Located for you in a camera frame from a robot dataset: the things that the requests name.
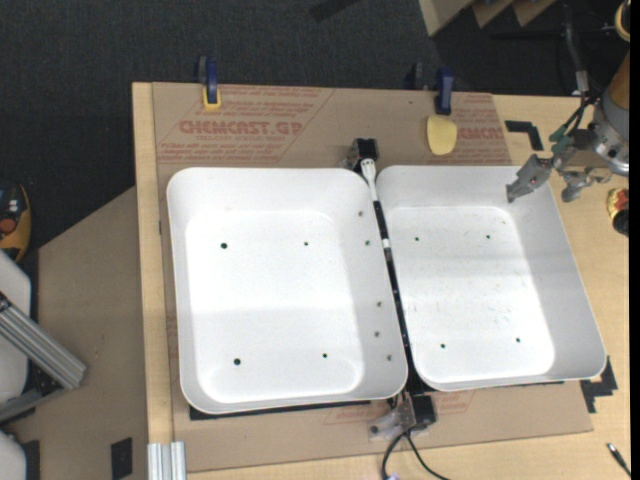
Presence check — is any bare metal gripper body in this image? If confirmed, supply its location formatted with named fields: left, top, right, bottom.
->
left=550, top=126, right=630, bottom=177

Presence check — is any red and yellow small can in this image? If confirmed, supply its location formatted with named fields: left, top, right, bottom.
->
left=606, top=187, right=630, bottom=238

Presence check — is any pale yellow toy bread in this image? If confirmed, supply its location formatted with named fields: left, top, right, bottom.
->
left=425, top=114, right=458, bottom=157

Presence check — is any white plastic tray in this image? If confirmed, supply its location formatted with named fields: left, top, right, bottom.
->
left=374, top=164, right=608, bottom=393
left=165, top=166, right=410, bottom=415

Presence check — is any thin black and white rod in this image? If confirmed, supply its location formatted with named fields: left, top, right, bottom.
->
left=360, top=158, right=417, bottom=395

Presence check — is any brown cardboard board, red print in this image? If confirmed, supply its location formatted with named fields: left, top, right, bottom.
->
left=151, top=81, right=596, bottom=473

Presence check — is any black block with wires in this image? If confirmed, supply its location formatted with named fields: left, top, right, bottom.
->
left=368, top=393, right=439, bottom=442
left=341, top=137, right=380, bottom=170

